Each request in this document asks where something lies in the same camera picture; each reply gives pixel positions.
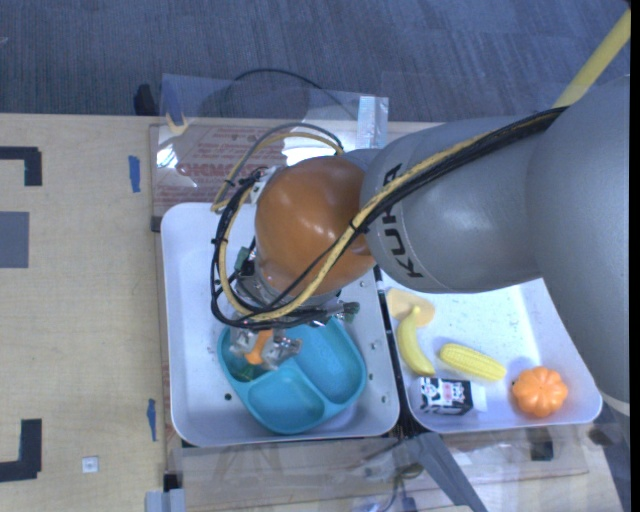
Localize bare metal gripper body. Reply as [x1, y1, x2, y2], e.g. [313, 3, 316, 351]
[231, 265, 347, 332]

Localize orange carrot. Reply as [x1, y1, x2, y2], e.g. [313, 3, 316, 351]
[243, 328, 275, 365]

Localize blue divided plate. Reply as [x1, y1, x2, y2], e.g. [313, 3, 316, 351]
[216, 314, 368, 436]

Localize white plastic tray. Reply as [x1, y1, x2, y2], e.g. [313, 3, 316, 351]
[159, 201, 402, 448]
[374, 269, 604, 435]

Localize pale yellow flat slice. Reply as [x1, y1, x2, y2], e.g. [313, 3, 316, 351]
[385, 287, 437, 328]

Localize yellow banana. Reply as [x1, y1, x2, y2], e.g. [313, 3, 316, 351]
[396, 305, 437, 378]

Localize black and white carton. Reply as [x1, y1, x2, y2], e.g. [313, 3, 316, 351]
[416, 376, 488, 417]

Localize yellow corn cob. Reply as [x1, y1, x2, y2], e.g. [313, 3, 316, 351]
[439, 342, 508, 383]

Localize orange pumpkin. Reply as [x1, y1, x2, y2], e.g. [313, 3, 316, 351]
[510, 365, 570, 420]

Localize black cylinder on white bracket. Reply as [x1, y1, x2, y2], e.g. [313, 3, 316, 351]
[239, 166, 279, 204]

